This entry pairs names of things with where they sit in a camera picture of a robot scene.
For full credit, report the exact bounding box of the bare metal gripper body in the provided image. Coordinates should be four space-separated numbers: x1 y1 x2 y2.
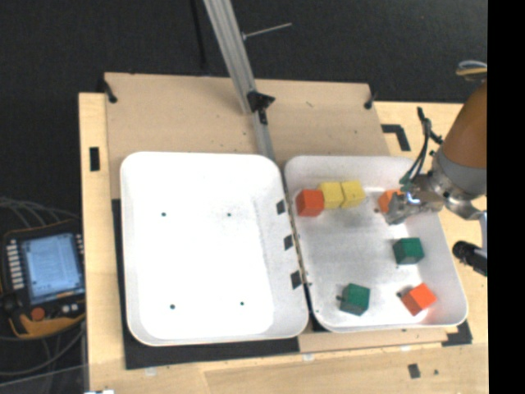
405 172 486 221

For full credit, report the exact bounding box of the orange cube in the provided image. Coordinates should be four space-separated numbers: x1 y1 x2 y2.
400 282 437 317
294 189 326 218
377 190 401 215

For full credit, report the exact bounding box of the green cube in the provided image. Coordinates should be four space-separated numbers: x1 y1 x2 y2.
392 237 425 266
339 283 371 317

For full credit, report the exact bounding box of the yellow cube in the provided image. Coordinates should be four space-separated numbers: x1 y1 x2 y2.
318 181 345 210
340 180 366 209

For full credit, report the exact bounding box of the white plastic tray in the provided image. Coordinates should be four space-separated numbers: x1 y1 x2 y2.
283 154 468 334
119 150 309 347

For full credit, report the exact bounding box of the pale brown flat board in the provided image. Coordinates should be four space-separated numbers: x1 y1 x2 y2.
103 71 460 355

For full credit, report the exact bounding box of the black cylinder on white bracket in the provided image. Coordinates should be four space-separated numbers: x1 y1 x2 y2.
452 209 488 278

